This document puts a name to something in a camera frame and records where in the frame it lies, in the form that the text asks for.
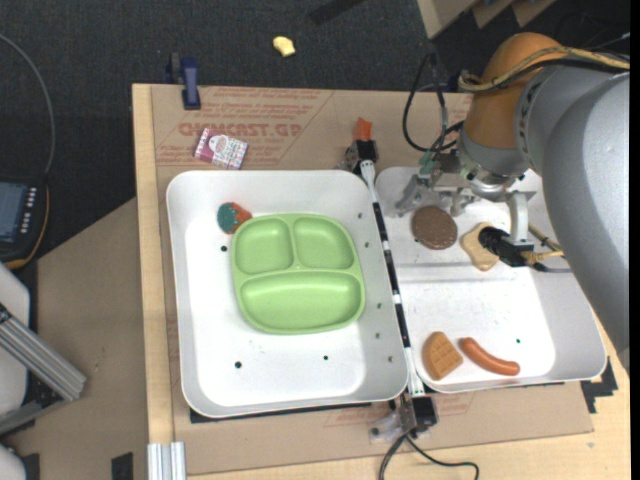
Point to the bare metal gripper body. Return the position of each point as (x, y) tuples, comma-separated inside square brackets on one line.
[(450, 180)]

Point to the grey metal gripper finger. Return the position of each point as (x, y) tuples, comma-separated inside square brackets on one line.
[(458, 201), (410, 197)]

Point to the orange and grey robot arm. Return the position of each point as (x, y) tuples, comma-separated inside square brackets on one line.
[(575, 133)]

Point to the brown round biscuit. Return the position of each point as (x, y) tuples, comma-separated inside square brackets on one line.
[(434, 228)]

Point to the beige toy bread slice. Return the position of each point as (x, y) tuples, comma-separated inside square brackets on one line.
[(481, 260)]

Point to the thin black and white rod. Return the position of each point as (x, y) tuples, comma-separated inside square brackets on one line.
[(391, 268)]

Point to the white plastic tray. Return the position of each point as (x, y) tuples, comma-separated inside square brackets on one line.
[(280, 373), (475, 303)]

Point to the green divided plate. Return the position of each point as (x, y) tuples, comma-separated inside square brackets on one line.
[(297, 293)]

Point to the orange toy waffle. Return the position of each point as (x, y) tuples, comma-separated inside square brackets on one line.
[(440, 355)]

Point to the orange toy sausage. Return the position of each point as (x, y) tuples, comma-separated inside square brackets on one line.
[(492, 361)]

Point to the green and orange toy strawberry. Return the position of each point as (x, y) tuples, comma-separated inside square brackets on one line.
[(229, 218)]

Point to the pale yellow toy piece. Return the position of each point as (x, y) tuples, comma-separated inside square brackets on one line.
[(284, 46)]

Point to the brown cardboard board red print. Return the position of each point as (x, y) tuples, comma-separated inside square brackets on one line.
[(280, 443)]

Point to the black cylinder on white bracket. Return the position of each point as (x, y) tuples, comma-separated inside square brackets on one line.
[(505, 245)]

